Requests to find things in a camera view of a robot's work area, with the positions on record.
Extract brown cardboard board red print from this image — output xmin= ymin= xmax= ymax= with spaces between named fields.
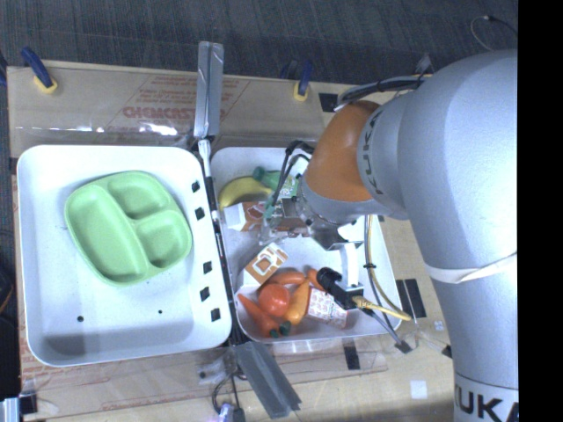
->
xmin=6 ymin=59 xmax=443 ymax=418

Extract brown and white carton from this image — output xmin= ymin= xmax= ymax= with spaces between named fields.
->
xmin=223 ymin=200 xmax=269 ymax=233

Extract orange and white carton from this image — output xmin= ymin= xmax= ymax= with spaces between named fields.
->
xmin=243 ymin=242 xmax=289 ymax=287

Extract green divided plate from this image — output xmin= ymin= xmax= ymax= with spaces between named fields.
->
xmin=64 ymin=170 xmax=194 ymax=287

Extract white bottle red print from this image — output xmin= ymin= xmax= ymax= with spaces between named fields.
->
xmin=304 ymin=287 xmax=349 ymax=331

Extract orange tomato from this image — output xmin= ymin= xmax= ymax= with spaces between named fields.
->
xmin=257 ymin=282 xmax=292 ymax=317

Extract black cylinder on white bracket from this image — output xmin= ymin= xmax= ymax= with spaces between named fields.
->
xmin=315 ymin=240 xmax=366 ymax=311

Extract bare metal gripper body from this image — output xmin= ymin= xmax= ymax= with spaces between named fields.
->
xmin=263 ymin=195 xmax=314 ymax=239

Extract green bottle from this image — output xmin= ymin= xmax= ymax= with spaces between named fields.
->
xmin=252 ymin=166 xmax=283 ymax=191

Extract white plastic tray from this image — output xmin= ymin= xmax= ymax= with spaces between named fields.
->
xmin=16 ymin=144 xmax=233 ymax=367
xmin=209 ymin=146 xmax=404 ymax=345

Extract yellow-orange carrot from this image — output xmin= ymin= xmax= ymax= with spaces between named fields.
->
xmin=279 ymin=278 xmax=312 ymax=336

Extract orange carrot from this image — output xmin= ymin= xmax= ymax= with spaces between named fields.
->
xmin=237 ymin=293 xmax=282 ymax=339

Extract orange sausage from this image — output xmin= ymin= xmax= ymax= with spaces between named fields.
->
xmin=266 ymin=270 xmax=307 ymax=287

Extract yellow banana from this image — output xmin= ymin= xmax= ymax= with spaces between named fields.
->
xmin=217 ymin=176 xmax=274 ymax=211

